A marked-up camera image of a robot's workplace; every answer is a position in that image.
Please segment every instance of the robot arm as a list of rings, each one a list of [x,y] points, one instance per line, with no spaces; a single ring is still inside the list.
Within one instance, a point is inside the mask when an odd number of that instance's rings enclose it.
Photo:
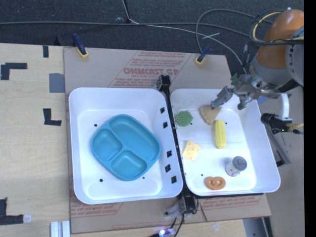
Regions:
[[[279,16],[271,24],[264,39],[257,39],[255,32],[260,22],[275,14]],[[250,63],[249,73],[233,75],[233,88],[223,88],[217,98],[211,101],[213,109],[227,102],[233,94],[239,97],[238,109],[241,110],[260,96],[278,98],[295,86],[304,86],[303,11],[289,8],[266,13],[255,20],[249,37],[260,45]]]

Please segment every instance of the green toy ball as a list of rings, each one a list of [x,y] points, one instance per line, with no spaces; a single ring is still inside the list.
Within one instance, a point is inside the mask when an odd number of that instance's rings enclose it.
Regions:
[[[175,116],[175,120],[178,125],[186,126],[191,124],[193,117],[188,111],[181,111]]]

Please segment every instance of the black bracket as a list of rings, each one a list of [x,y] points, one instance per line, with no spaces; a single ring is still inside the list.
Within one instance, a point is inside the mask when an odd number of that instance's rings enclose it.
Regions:
[[[195,195],[188,189],[188,187],[186,185],[186,179],[185,179],[185,174],[184,174],[184,170],[183,170],[183,165],[182,165],[182,161],[180,160],[181,159],[181,152],[179,149],[179,142],[178,142],[178,137],[177,137],[177,133],[176,133],[175,121],[173,118],[172,105],[171,105],[171,100],[170,100],[170,89],[169,89],[169,87],[171,85],[170,76],[164,76],[164,75],[159,76],[158,85],[159,85],[158,90],[165,94],[169,119],[170,119],[170,123],[171,123],[171,127],[172,127],[173,139],[174,139],[174,143],[176,146],[180,170],[181,170],[182,179],[183,179],[183,189],[182,189],[181,193],[178,195],[178,198],[184,200],[185,208],[186,208],[184,213],[195,214],[198,210],[198,202],[195,198]]]

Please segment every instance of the metal can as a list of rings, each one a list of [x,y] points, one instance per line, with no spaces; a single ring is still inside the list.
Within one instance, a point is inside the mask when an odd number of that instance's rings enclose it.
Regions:
[[[230,176],[237,176],[246,168],[247,161],[241,156],[236,156],[226,164],[225,170]]]

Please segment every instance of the blue plate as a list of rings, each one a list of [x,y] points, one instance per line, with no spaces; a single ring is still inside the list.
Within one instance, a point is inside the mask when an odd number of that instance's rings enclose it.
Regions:
[[[142,123],[121,114],[97,130],[91,140],[91,150],[116,177],[132,181],[144,175],[158,160],[161,144]]]

